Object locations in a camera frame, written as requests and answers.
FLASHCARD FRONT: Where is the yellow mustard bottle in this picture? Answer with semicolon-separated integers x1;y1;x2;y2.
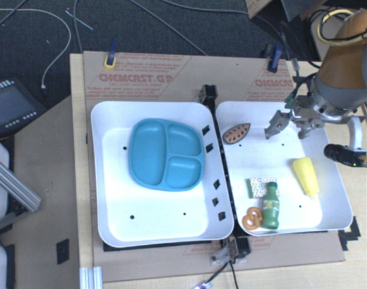
292;157;320;200

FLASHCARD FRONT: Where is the black cylinder on white bracket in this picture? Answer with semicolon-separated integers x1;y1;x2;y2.
323;116;367;168

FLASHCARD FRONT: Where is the watermelon slice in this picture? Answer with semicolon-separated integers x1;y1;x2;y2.
222;123;251;146

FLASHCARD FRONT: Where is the white plastic tray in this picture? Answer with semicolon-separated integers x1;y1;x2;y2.
90;101;235;248
215;101;353;237

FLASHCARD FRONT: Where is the blue divided plate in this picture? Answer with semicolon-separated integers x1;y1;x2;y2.
128;118;205;192

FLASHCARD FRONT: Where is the brown cardboard board red print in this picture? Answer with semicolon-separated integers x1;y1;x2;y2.
82;51;346;283

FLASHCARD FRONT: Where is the black block with thin wires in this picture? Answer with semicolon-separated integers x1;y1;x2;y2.
198;84;217;105
220;236;251;265

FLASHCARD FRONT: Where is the brown pretzel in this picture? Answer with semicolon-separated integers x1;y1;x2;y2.
241;207;264;231

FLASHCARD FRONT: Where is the green and white packet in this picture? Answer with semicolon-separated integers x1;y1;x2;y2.
247;177;277;199

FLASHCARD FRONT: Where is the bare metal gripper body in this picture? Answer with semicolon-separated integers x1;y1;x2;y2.
289;95;343;130

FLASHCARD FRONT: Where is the green bottle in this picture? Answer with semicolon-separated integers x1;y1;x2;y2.
262;181;280;230

